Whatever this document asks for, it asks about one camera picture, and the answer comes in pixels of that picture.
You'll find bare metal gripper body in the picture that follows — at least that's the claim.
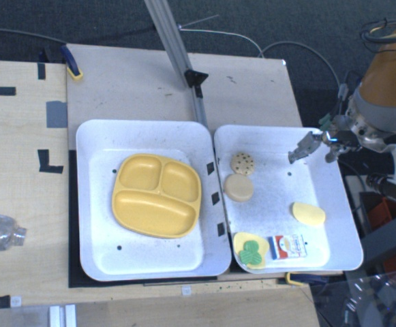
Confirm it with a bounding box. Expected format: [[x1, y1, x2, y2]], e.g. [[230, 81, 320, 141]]
[[321, 113, 396, 155]]

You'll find white plastic tray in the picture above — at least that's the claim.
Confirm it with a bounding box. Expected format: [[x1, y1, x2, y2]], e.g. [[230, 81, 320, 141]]
[[213, 124, 365, 275], [75, 119, 232, 283]]

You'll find chocolate chip biscuit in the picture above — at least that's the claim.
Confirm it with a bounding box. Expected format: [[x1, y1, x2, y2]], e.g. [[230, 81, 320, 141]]
[[230, 151, 256, 176]]

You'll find yellow oval toy food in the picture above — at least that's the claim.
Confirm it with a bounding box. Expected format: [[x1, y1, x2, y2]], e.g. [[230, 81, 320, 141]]
[[289, 201, 327, 228]]

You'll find beige round biscuit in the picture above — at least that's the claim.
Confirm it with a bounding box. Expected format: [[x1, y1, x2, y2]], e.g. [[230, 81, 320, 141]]
[[222, 173, 255, 203]]

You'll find red and white carton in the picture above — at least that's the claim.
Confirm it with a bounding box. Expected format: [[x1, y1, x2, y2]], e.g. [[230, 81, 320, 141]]
[[268, 234, 309, 261]]

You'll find yellow flat toy slice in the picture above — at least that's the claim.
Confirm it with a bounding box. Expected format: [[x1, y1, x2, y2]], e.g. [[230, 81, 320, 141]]
[[232, 231, 271, 270]]

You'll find green toy broccoli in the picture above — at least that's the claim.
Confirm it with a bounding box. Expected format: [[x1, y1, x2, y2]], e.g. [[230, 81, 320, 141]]
[[239, 240, 264, 266]]

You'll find yellow divided plate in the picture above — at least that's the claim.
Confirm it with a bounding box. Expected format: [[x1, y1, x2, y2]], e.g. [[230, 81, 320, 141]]
[[111, 153, 203, 240]]

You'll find black cylinder on white bracket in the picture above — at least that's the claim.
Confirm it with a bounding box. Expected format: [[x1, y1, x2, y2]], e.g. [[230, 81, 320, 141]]
[[365, 143, 396, 200]]

